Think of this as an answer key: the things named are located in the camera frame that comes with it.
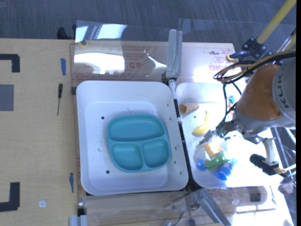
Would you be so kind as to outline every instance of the green bottle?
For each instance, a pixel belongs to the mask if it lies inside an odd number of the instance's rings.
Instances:
[[[226,159],[225,156],[226,156],[225,152],[223,152],[222,154],[217,155],[216,157],[214,157],[210,161],[207,161],[205,163],[205,167],[207,169],[212,169],[212,168],[216,168],[218,166],[223,165],[224,163],[226,163],[227,161],[229,161],[228,159]]]

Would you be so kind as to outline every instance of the banana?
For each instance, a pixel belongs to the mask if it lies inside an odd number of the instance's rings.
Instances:
[[[206,111],[206,117],[204,123],[198,127],[196,127],[193,132],[197,135],[203,135],[209,131],[209,112]]]

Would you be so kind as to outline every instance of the gray square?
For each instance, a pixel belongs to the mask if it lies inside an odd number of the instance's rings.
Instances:
[[[0,85],[0,111],[14,110],[14,85]]]

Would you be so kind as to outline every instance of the blue plate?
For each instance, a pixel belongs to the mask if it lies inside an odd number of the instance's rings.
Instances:
[[[161,168],[170,159],[170,144],[163,122],[151,114],[114,118],[107,127],[111,158],[125,172]]]

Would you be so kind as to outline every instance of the gray carpet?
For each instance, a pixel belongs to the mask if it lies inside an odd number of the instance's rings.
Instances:
[[[233,42],[237,49],[250,36],[258,36],[286,0],[0,0],[0,38],[56,39],[58,28],[73,36],[77,20],[177,29],[179,19],[214,20],[215,30],[201,37],[188,34],[189,41]],[[227,22],[234,24],[227,29]],[[296,25],[296,6],[271,36],[275,51],[291,27]],[[285,130],[279,129],[282,143],[294,149]],[[287,197],[296,225],[296,188]]]

